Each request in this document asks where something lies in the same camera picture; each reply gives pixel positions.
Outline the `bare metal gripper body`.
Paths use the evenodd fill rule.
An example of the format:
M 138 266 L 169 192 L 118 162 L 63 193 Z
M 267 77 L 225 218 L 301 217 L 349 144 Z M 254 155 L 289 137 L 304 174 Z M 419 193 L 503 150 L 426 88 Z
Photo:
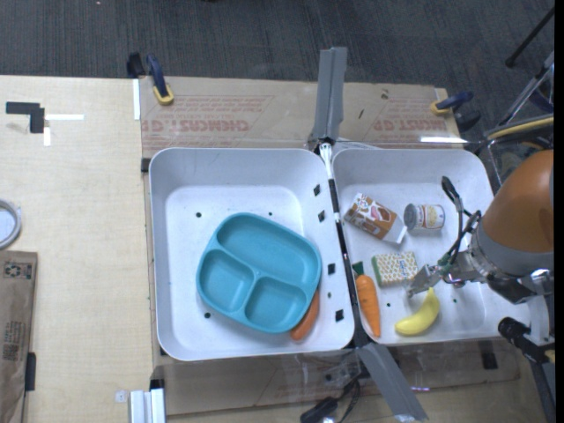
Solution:
M 486 283 L 490 273 L 490 262 L 481 251 L 465 250 L 456 256 L 446 254 L 440 261 L 441 277 L 451 285 L 467 282 Z

